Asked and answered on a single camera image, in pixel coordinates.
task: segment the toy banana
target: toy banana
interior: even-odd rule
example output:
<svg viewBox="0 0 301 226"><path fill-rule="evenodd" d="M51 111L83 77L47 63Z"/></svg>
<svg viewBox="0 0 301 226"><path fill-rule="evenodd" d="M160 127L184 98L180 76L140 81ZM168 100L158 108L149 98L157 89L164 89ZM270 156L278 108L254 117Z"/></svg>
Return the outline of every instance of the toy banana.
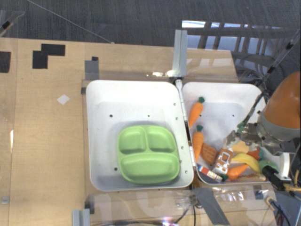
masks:
<svg viewBox="0 0 301 226"><path fill-rule="evenodd" d="M250 155L247 155L244 153L239 153L235 157L232 158L232 161L239 161L239 162L245 163L245 164L249 165L250 168L252 168L255 172L260 173L258 161Z"/></svg>

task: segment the white tray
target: white tray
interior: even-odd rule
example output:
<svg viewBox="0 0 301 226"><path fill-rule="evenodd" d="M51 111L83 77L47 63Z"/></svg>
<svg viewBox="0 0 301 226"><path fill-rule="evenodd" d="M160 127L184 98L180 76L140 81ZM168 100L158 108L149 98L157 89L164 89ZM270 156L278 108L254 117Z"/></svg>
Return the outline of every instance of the white tray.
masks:
<svg viewBox="0 0 301 226"><path fill-rule="evenodd" d="M237 125L247 116L253 106L257 96L261 91L250 84L230 84L230 83L203 83L189 82L183 86L183 99L185 101L186 112L189 112L192 106L198 101L199 97L204 97L204 109L194 126L191 127L191 136L197 131L196 125L203 126L204 142L217 150L220 150L223 141L233 130L237 130ZM256 107L250 123L257 122L258 110L265 107L262 99ZM199 157L198 164L208 169L213 169ZM208 184L220 184L210 178L199 174L200 178ZM227 182L223 184L242 184L241 182Z"/></svg>
<svg viewBox="0 0 301 226"><path fill-rule="evenodd" d="M177 88L168 82L93 81L87 87L90 178L101 191L186 187L193 180L188 139ZM169 129L181 161L176 179L158 185L126 181L119 170L117 139L128 126Z"/></svg>

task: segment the yellow banana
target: yellow banana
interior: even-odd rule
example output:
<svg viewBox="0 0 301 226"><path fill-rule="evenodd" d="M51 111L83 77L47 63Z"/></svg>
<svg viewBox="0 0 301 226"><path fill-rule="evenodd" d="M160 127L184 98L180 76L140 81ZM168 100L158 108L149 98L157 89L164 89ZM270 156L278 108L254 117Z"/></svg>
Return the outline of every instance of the yellow banana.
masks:
<svg viewBox="0 0 301 226"><path fill-rule="evenodd" d="M258 161L250 155L247 155L244 153L239 153L235 157L232 158L232 161L243 162L243 163L249 165L250 168L252 168L255 172L260 173Z"/></svg>
<svg viewBox="0 0 301 226"><path fill-rule="evenodd" d="M240 141L237 144L235 144L231 149L235 154L239 154L239 153L248 153L249 148L250 147L247 146L244 141Z"/></svg>

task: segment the wire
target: wire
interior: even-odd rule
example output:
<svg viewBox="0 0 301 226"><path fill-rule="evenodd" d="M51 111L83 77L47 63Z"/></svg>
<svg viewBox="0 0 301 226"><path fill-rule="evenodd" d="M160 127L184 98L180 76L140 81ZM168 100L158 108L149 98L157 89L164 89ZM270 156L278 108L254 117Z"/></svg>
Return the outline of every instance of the wire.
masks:
<svg viewBox="0 0 301 226"><path fill-rule="evenodd" d="M174 223L177 224L186 215L186 213L188 212L188 210L189 210L189 208L187 208L185 210L185 212Z"/></svg>
<svg viewBox="0 0 301 226"><path fill-rule="evenodd" d="M299 170L296 170L296 174L295 174L295 179L294 179L294 186L297 187L298 186L298 176L299 176Z"/></svg>
<svg viewBox="0 0 301 226"><path fill-rule="evenodd" d="M283 186L287 191L291 192L301 192L301 187L294 187L288 183L284 183Z"/></svg>
<svg viewBox="0 0 301 226"><path fill-rule="evenodd" d="M281 210L281 207L280 207L280 206L278 207L278 206L274 203L274 201L272 201L271 203L278 209L278 212L280 213L280 215L283 215L283 216L284 216L285 220L287 221L288 226L291 226L290 222L288 221L287 216L286 216L285 213Z"/></svg>
<svg viewBox="0 0 301 226"><path fill-rule="evenodd" d="M262 217L262 222L261 222L260 225L267 225L267 224L263 224L263 222L264 222L264 220L265 220L265 218L266 218L266 216L267 216L268 211L271 211L271 207L268 207L268 208L266 209L266 211L265 211L265 213L264 213L264 215L263 215L263 217Z"/></svg>
<svg viewBox="0 0 301 226"><path fill-rule="evenodd" d="M61 15L59 15L59 14L57 14L57 13L55 13L55 12L49 10L49 9L47 9L47 8L42 7L41 5L35 3L35 2L33 2L33 1L31 1L31 0L26 0L26 1L28 1L29 3L35 5L35 6L39 7L39 8L41 8L41 9L43 9L43 10L49 12L49 13L52 13L52 14L54 14L54 15L56 15L56 16L62 18L63 20L67 21L68 23L70 23L70 24L72 24L72 25L74 25L74 26L76 26L76 27L78 27L78 28L80 28L80 29L82 29L82 30L85 30L86 32L88 32L88 33L90 33L90 34L93 34L93 35L95 35L96 37L98 37L98 38L100 38L100 39L102 39L102 40L104 40L104 41L106 41L106 42L108 42L108 43L113 43L113 42L111 42L111 41L105 39L104 37L98 35L97 33L94 33L94 32L92 32L92 31L90 31L90 30L88 30L88 29L86 29L86 28L84 28L84 27L78 25L78 24L72 22L71 20L69 20L69 19L67 19L67 18L65 18L65 17L63 17L63 16L61 16Z"/></svg>
<svg viewBox="0 0 301 226"><path fill-rule="evenodd" d="M244 128L244 127L247 125L249 119L251 118L251 116L253 115L253 113L254 113L254 111L255 111L255 108L256 108L257 104L259 103L259 101L261 100L261 98L264 97L266 94L267 94L267 91L264 90L264 91L263 91L263 92L255 99L255 102L254 102L252 108L250 109L248 115L244 118L244 120L243 120L241 123L238 124L238 132L240 131L240 129Z"/></svg>
<svg viewBox="0 0 301 226"><path fill-rule="evenodd" d="M193 215L194 215L193 226L196 226L197 216L196 216L196 209L194 208L194 206L193 206Z"/></svg>
<svg viewBox="0 0 301 226"><path fill-rule="evenodd" d="M292 173L292 165L293 165L293 161L295 160L296 155L297 155L299 149L300 149L300 143L299 143L299 145L298 145L298 147L296 149L295 155L293 156L293 159L292 159L291 165L290 165L290 174L291 174L291 177L292 177L293 180L294 180L294 177L293 177L293 173Z"/></svg>

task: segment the black square marker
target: black square marker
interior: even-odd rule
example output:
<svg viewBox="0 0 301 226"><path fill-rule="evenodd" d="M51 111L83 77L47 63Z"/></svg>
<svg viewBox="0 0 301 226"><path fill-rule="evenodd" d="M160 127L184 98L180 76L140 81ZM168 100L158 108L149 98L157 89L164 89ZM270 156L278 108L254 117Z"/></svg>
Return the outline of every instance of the black square marker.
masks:
<svg viewBox="0 0 301 226"><path fill-rule="evenodd" d="M10 68L11 52L0 52L0 73L8 73Z"/></svg>
<svg viewBox="0 0 301 226"><path fill-rule="evenodd" d="M10 22L6 21L4 24L2 24L3 29L7 29L10 26Z"/></svg>
<svg viewBox="0 0 301 226"><path fill-rule="evenodd" d="M42 52L47 55L65 56L65 45L42 43Z"/></svg>
<svg viewBox="0 0 301 226"><path fill-rule="evenodd" d="M33 69L47 69L48 56L42 51L34 51L32 54L32 68Z"/></svg>

